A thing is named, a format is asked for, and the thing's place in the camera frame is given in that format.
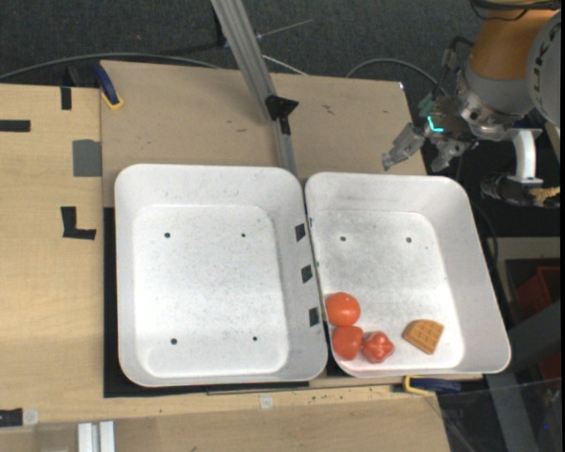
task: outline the brown toy waffle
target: brown toy waffle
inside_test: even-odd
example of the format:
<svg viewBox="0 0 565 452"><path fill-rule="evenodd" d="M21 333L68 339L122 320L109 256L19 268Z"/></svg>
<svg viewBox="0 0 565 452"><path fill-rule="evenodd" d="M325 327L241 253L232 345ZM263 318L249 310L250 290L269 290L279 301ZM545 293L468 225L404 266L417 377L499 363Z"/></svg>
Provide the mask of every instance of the brown toy waffle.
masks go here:
<svg viewBox="0 0 565 452"><path fill-rule="evenodd" d="M444 325L433 320L414 320L409 323L402 337L415 347L431 355L437 347Z"/></svg>

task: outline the wooden table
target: wooden table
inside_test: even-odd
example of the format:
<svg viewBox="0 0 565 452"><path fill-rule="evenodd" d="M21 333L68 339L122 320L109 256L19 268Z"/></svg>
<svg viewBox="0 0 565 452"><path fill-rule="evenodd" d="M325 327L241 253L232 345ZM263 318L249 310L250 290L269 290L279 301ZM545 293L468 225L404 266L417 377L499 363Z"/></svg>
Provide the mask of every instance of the wooden table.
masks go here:
<svg viewBox="0 0 565 452"><path fill-rule="evenodd" d="M118 145L114 137L122 125L127 125L132 134L136 132L146 137L137 126L129 126L138 113L134 106L137 88L130 83L126 85L126 78L132 83L139 78L145 79L144 84L147 84L146 76L153 73L158 78L150 81L149 87L155 90L159 89L155 82L164 83L165 74L169 75L168 83L164 84L167 89L171 82L176 82L178 73L201 80L200 71L207 72L139 64L106 63L105 66L126 102L120 114L101 105L96 89L72 89L72 108L64 110L59 88L0 85L0 120L31 121L29 133L0 133L0 409L22 407L37 411L40 424L118 419L118 441L128 440L124 435L120 438L123 433L120 430L127 429L130 443L137 444L140 441L138 431L143 430L142 427L145 427L147 435L143 437L146 438L151 434L160 435L161 430L172 428L176 420L184 418L189 424L198 424L193 432L198 434L199 430L207 433L200 423L208 417L215 423L219 420L229 424L226 426L229 428L234 428L229 420L235 417L232 420L239 424L263 419L264 430L277 427L277 424L287 424L289 430L301 428L302 444L316 439L333 444L337 433L335 424L349 421L355 422L354 427L358 429L370 429L376 424L381 437L395 437L397 450L412 450L411 447L423 450L425 446L431 451L448 450L435 397L425 401L394 393L389 383L397 382L397 379L364 381L323 376L313 380L308 389L267 392L274 405L268 411L260 411L260 397L265 393L103 397L103 207L109 205L110 189L104 189L100 176L73 175L73 142L83 139L102 141L107 150L109 146L113 149L114 144ZM228 129L222 125L218 132L232 133L231 138L244 139L245 145L262 142L261 145L271 147L269 125L255 120L247 110L250 106L242 105L239 110L234 105L235 99L244 102L244 93L249 95L240 73L208 72L205 82L212 86L214 79L217 81L221 77L229 91L220 96L220 102L232 114L227 114L223 120L221 116L218 119L225 124L229 124L228 121L238 124L240 121L234 119L245 119L242 121L244 127L233 125ZM410 120L405 96L398 83L294 75L274 77L285 97L303 102L295 120L291 120L301 175L326 169L382 172L380 153L390 148L395 135ZM178 82L182 89L178 91L197 92L196 85L193 87L188 81ZM232 104L226 100L227 96L232 96ZM379 109L375 115L371 112L373 106ZM176 122L170 114L163 113L166 107L155 105L153 125L165 129ZM218 109L212 107L212 110L209 116L217 116ZM141 113L146 115L146 112L145 107ZM323 127L322 122L326 119L329 119L325 121L327 126ZM197 139L201 139L202 126L209 128L209 122L207 118L192 122ZM323 136L323 129L328 131L326 136ZM351 139L357 143L351 150L347 149L344 140L348 137L340 129L350 132ZM317 140L311 140L310 136L317 136ZM131 154L120 152L119 161L110 157L108 162L105 161L107 154L103 149L104 178L114 178L117 168L130 164L124 158L126 155L132 155L132 160L146 158L147 162L155 162L157 154L146 156L139 151L142 145L146 148L146 142L138 139L134 142L136 147L130 148L131 151L128 149ZM167 147L167 141L162 140L160 145ZM200 149L208 153L204 146ZM248 149L252 149L251 155L257 155L255 147ZM355 153L360 153L360 149L366 150L369 158L356 161ZM168 155L164 160L194 162L189 157L192 155L197 153L190 150L186 158L176 154ZM266 160L263 155L257 155L248 164L275 165L268 161L273 155L267 154ZM340 161L339 155L348 158ZM394 171L425 173L418 156ZM62 206L75 206L77 227L97 230L95 239L64 238ZM373 417L379 414L380 421L375 420ZM152 419L149 422L134 421L144 417ZM319 432L310 431L308 424L318 427ZM30 435L31 432L24 429L26 431L2 430L0 437L14 433L13 437L16 435L23 441L38 439L37 431ZM376 434L364 432L361 436L368 436L369 444L377 442ZM284 434L279 432L279 440L283 439ZM213 447L218 445L218 438L214 436L201 440L208 441ZM238 449L252 450L246 444ZM281 445L280 449L289 448Z"/></svg>

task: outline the green light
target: green light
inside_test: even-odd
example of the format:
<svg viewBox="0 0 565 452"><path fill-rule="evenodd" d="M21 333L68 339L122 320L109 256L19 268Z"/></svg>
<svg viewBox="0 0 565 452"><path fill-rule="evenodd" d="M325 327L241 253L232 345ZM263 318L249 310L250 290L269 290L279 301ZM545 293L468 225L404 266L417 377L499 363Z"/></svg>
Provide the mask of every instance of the green light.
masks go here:
<svg viewBox="0 0 565 452"><path fill-rule="evenodd" d="M427 116L427 120L429 122L429 128L431 129L431 131L433 131L433 132L443 132L444 131L443 127L435 127L435 125L433 124L433 119L431 118L431 116Z"/></svg>

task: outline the toy tomato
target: toy tomato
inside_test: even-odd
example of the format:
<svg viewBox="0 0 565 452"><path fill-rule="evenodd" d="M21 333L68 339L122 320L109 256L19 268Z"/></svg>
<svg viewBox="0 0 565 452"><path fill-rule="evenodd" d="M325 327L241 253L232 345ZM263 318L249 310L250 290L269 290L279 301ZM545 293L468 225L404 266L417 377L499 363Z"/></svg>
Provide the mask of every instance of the toy tomato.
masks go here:
<svg viewBox="0 0 565 452"><path fill-rule="evenodd" d="M345 360L353 360L360 351L364 333L360 327L337 327L332 333L332 349Z"/></svg>
<svg viewBox="0 0 565 452"><path fill-rule="evenodd" d="M371 333L362 344L362 353L371 363L381 363L394 353L395 349L394 344L382 331Z"/></svg>
<svg viewBox="0 0 565 452"><path fill-rule="evenodd" d="M340 291L327 298L327 317L335 327L348 327L360 318L360 303L349 293Z"/></svg>

